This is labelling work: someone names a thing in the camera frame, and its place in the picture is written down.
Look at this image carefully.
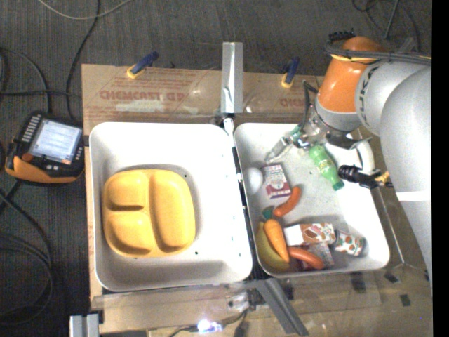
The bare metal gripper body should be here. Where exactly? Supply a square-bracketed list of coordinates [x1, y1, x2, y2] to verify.
[293, 112, 333, 150]

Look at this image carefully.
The green plastic bottle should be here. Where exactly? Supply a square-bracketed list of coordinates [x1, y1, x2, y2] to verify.
[308, 145, 346, 192]

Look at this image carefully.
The red and white carton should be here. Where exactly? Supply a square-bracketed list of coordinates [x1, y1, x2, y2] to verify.
[261, 163, 293, 201]

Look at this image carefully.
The white egg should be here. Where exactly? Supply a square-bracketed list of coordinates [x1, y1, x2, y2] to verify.
[245, 166, 264, 194]

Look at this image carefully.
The orange sausage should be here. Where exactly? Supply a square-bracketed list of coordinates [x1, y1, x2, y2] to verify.
[287, 246, 326, 271]
[273, 185, 303, 218]

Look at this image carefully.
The white plastic tray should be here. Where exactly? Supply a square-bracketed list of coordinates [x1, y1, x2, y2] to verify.
[233, 122, 391, 279]
[88, 121, 254, 293]

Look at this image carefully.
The orange carrot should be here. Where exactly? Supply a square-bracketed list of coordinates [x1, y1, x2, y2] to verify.
[261, 206, 291, 264]

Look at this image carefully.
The white and orange carton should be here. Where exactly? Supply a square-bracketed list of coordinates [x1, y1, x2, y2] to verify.
[283, 222, 337, 247]

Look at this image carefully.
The yellow banana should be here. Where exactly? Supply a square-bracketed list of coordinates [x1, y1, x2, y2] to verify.
[255, 221, 292, 272]

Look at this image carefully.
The white can with red print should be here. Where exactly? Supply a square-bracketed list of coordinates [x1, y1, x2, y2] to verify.
[333, 230, 366, 257]

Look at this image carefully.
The pink and white packet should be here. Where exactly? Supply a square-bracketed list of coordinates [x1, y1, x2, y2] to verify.
[300, 241, 335, 272]

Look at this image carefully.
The brown cardboard board red print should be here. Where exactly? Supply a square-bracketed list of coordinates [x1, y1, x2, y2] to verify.
[81, 63, 404, 333]

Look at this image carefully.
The yellow divided plate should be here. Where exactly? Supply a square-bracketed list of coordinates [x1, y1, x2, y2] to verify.
[101, 168, 197, 259]

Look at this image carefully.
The black cylinder on white bracket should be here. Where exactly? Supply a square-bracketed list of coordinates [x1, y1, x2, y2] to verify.
[330, 133, 383, 190]

